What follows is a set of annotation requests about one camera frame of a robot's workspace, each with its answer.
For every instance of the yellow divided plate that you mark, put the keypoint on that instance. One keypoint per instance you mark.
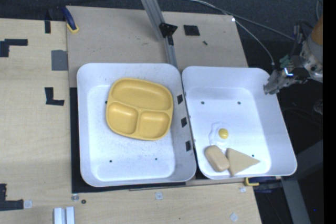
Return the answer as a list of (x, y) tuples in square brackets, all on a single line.
[(139, 102)]

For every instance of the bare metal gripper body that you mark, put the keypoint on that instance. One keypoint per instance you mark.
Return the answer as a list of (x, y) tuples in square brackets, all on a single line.
[(312, 66)]

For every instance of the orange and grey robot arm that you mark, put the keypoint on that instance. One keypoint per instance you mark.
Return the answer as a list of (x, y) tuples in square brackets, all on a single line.
[(318, 34)]

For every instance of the pale wood board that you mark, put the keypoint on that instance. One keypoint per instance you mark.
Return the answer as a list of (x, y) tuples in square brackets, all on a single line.
[(118, 39)]

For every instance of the beige oblong bread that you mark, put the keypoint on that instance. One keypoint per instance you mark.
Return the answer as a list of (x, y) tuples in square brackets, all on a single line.
[(216, 158)]

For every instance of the white and yellow fried egg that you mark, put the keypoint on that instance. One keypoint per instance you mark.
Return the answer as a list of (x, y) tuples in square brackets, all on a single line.
[(223, 133)]

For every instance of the beige triangular bread slice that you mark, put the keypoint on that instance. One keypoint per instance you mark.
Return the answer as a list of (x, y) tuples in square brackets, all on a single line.
[(239, 161)]

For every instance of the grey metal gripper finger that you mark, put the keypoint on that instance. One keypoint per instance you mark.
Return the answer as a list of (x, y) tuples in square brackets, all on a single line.
[(282, 83), (272, 81)]

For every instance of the white plastic tray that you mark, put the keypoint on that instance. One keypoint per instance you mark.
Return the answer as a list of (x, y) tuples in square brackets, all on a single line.
[(236, 112), (131, 160)]

